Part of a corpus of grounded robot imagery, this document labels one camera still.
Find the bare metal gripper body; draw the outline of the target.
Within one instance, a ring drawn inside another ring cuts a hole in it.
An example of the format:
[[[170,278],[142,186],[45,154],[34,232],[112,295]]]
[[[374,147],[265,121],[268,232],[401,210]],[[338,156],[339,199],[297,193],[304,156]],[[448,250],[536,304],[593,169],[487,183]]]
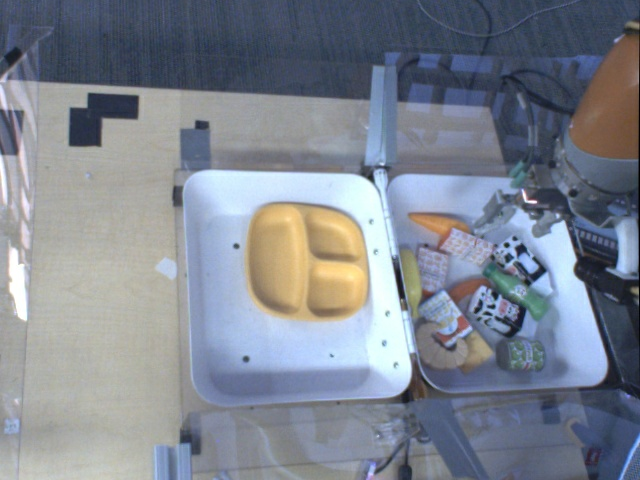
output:
[[[551,210],[565,213],[564,221],[580,218],[597,228],[613,228],[631,216],[627,194],[602,191],[559,163],[532,165],[517,202],[530,217],[533,210]]]

